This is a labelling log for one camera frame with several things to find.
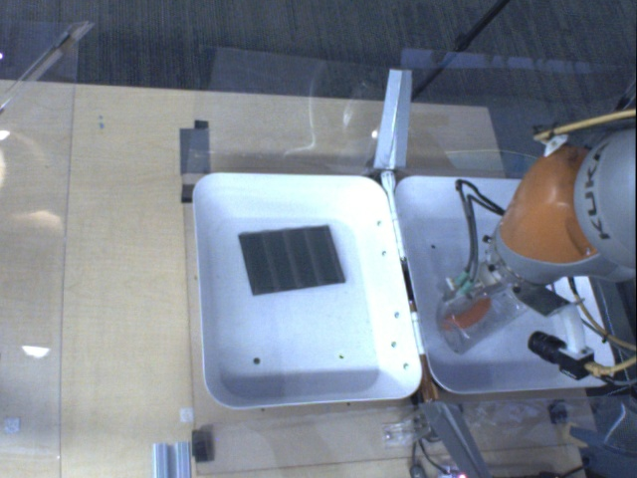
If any clear bottle with orange label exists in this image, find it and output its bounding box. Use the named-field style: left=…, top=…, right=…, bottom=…
left=436, top=286, right=529, bottom=356

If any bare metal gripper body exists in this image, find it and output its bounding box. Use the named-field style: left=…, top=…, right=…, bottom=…
left=471, top=257, right=520, bottom=302

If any white plastic tray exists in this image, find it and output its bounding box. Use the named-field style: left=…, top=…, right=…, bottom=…
left=392, top=175, right=621, bottom=395
left=192, top=171, right=424, bottom=410

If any dark grey ribbed rectangular mat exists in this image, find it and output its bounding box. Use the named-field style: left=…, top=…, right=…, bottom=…
left=237, top=224, right=347, bottom=297

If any black cylinder on white bracket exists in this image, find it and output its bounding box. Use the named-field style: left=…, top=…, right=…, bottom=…
left=527, top=303, right=597, bottom=381

